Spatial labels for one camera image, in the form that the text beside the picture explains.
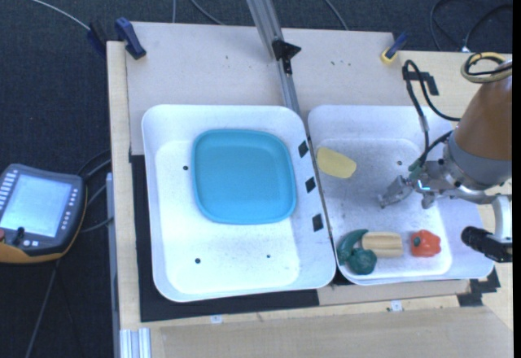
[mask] black mat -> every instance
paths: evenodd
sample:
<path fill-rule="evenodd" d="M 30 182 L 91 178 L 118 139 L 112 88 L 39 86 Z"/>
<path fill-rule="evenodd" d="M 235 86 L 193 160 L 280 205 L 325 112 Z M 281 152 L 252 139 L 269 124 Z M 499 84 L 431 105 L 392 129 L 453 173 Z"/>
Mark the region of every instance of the black mat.
<path fill-rule="evenodd" d="M 298 290 L 262 295 L 245 295 L 223 299 L 178 303 L 166 299 L 152 277 L 150 222 L 148 216 L 147 177 L 144 156 L 133 156 L 134 220 L 138 251 L 139 307 L 142 321 L 162 321 L 182 317 L 225 313 L 263 312 L 277 309 L 318 306 L 316 290 Z"/>

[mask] blue clamp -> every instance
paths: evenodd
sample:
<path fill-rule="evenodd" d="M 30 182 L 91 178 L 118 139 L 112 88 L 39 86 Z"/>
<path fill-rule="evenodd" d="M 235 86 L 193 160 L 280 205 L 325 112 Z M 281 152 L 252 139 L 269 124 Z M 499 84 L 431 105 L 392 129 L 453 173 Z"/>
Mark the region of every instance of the blue clamp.
<path fill-rule="evenodd" d="M 396 57 L 396 52 L 404 48 L 405 43 L 407 42 L 407 33 L 402 33 L 400 36 L 394 41 L 394 44 L 383 51 L 380 55 L 381 60 L 384 63 L 392 62 Z"/>
<path fill-rule="evenodd" d="M 116 20 L 115 28 L 118 38 L 121 41 L 126 41 L 127 45 L 125 49 L 132 55 L 132 57 L 134 57 L 134 59 L 140 59 L 147 53 L 145 49 L 141 47 L 138 36 L 136 36 L 134 27 L 130 21 L 124 17 L 120 17 Z"/>

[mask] white tray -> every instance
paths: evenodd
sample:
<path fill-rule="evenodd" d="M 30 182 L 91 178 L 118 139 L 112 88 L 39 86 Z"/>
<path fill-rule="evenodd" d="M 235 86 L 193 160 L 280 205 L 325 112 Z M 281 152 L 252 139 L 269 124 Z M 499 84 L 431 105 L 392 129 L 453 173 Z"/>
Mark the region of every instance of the white tray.
<path fill-rule="evenodd" d="M 424 113 L 432 141 L 452 128 L 430 109 L 425 108 Z M 320 106 L 311 111 L 308 124 L 315 151 L 324 146 L 357 163 L 357 170 L 349 179 L 319 172 L 334 244 L 337 246 L 345 234 L 355 229 L 391 231 L 402 236 L 404 255 L 379 258 L 369 275 L 356 275 L 345 264 L 339 264 L 340 272 L 349 281 L 370 285 L 480 278 L 490 273 L 493 262 L 467 247 L 460 238 L 468 225 L 483 227 L 474 204 L 440 199 L 424 210 L 422 196 L 413 193 L 384 209 L 379 206 L 379 194 L 399 174 L 407 177 L 409 165 L 423 151 L 423 133 L 413 107 Z M 442 145 L 436 147 L 429 159 L 440 158 L 441 151 Z M 410 254 L 409 236 L 420 229 L 441 237 L 440 254 L 431 258 Z"/>
<path fill-rule="evenodd" d="M 280 138 L 295 170 L 297 204 L 266 225 L 219 224 L 198 209 L 190 174 L 192 143 L 209 129 L 254 129 Z M 335 255 L 302 120 L 285 107 L 159 105 L 142 119 L 151 222 L 152 271 L 167 299 L 201 299 L 315 289 L 335 274 Z M 320 216 L 321 229 L 313 227 Z"/>

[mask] blue square plate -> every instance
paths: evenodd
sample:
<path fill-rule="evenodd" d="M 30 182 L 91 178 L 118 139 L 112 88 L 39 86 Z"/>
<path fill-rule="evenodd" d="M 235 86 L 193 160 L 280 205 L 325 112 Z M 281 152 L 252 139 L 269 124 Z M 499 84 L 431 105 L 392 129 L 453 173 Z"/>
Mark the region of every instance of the blue square plate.
<path fill-rule="evenodd" d="M 211 220 L 269 224 L 295 209 L 291 157 L 286 145 L 270 133 L 209 130 L 195 139 L 191 163 L 195 201 Z"/>

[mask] wooden table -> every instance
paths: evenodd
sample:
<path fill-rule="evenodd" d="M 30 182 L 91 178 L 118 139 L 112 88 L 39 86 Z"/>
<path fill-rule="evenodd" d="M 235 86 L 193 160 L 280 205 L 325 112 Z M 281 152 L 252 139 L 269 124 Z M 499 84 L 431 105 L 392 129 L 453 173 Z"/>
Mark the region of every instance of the wooden table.
<path fill-rule="evenodd" d="M 211 55 L 212 50 L 218 48 L 218 43 L 214 42 L 220 41 L 218 30 L 223 28 L 137 24 L 138 36 L 146 38 L 143 46 L 145 49 L 148 46 L 151 48 L 147 64 L 158 64 L 160 57 L 153 51 L 151 37 L 147 37 L 149 29 L 152 33 L 156 33 L 158 29 L 161 32 L 180 30 L 180 33 L 194 30 L 194 33 L 208 40 L 204 49 Z M 245 43 L 249 44 L 252 36 L 256 35 L 255 31 L 252 32 L 253 29 L 233 28 L 233 36 L 240 43 L 244 35 Z M 317 103 L 387 104 L 382 102 L 384 98 L 371 100 L 371 89 L 367 85 L 357 89 L 359 83 L 350 85 L 352 93 L 349 96 L 339 95 L 338 90 L 344 85 L 339 81 L 335 70 L 342 64 L 344 70 L 353 65 L 358 70 L 358 76 L 369 72 L 376 78 L 379 71 L 387 70 L 379 68 L 379 65 L 383 66 L 379 61 L 379 53 L 386 41 L 392 41 L 390 34 L 386 37 L 382 33 L 285 30 L 284 35 L 289 42 L 301 41 L 297 45 L 305 42 L 303 53 L 306 47 L 309 50 L 301 60 L 299 56 L 293 60 L 296 89 L 303 111 L 308 111 Z M 356 53 L 350 54 L 351 49 L 345 45 L 350 39 L 353 39 L 351 47 L 359 49 L 357 55 L 366 54 L 363 62 L 359 61 L 360 58 L 357 61 L 352 60 Z M 329 44 L 333 40 L 338 41 L 338 44 Z M 189 42 L 186 47 L 190 49 L 195 46 Z M 232 60 L 232 53 L 237 45 L 227 44 L 223 47 L 221 53 L 230 52 L 226 58 Z M 333 51 L 327 54 L 324 50 Z M 257 55 L 261 52 L 260 47 L 253 51 L 252 64 L 256 67 L 262 67 L 263 64 L 268 66 L 262 60 L 263 57 Z M 477 90 L 475 85 L 464 81 L 459 75 L 459 68 L 466 57 L 467 55 L 459 53 L 403 51 L 393 63 L 396 67 L 389 69 L 394 71 L 389 76 L 396 76 L 401 62 L 412 59 L 422 71 L 435 77 L 440 96 L 432 100 L 438 108 L 459 116 Z M 136 90 L 129 90 L 128 84 L 132 71 L 136 72 L 135 64 L 138 62 L 134 62 L 125 52 L 123 43 L 110 41 L 107 44 L 115 209 L 112 252 L 114 273 L 117 274 L 114 287 L 117 296 L 115 333 L 116 336 L 118 333 L 121 336 L 121 341 L 115 339 L 116 353 L 120 350 L 121 356 L 133 356 L 131 341 L 141 335 L 140 344 L 144 349 L 139 356 L 149 356 L 148 352 L 151 352 L 154 358 L 347 355 L 402 357 L 413 353 L 422 356 L 513 356 L 511 264 L 500 264 L 497 267 L 503 285 L 499 293 L 485 296 L 485 305 L 475 308 L 461 308 L 458 303 L 458 294 L 470 292 L 469 281 L 452 280 L 381 286 L 326 286 L 318 290 L 320 305 L 314 308 L 142 323 L 139 312 L 133 183 L 129 163 L 129 148 L 132 147 L 133 151 L 138 151 L 136 149 L 139 148 L 139 138 L 132 137 L 131 133 L 131 119 L 136 116 L 136 110 L 129 107 L 129 96 L 132 100 L 132 93 L 136 93 Z M 179 68 L 178 71 L 182 72 L 183 69 L 186 67 Z M 324 73 L 327 73 L 326 79 L 323 78 Z M 200 79 L 194 81 L 195 88 L 200 87 Z M 313 88 L 314 81 L 321 83 Z M 147 79 L 147 82 L 141 87 L 153 87 L 154 80 Z M 409 105 L 404 90 L 404 86 L 403 90 L 396 90 L 396 85 L 393 85 L 389 91 L 383 91 L 383 96 L 388 94 L 391 104 Z M 191 99 L 197 99 L 196 92 L 191 89 L 191 92 L 181 97 L 177 94 L 175 103 L 192 103 Z M 277 87 L 273 91 L 268 90 L 267 94 L 263 93 L 260 92 L 262 96 L 259 99 L 273 99 L 272 104 L 282 104 L 279 98 L 273 98 L 277 95 Z M 423 103 L 419 88 L 418 97 Z M 154 99 L 145 103 L 147 104 L 155 104 Z M 501 188 L 501 192 L 511 192 L 511 180 Z M 492 209 L 481 207 L 480 213 L 485 226 L 493 229 Z"/>

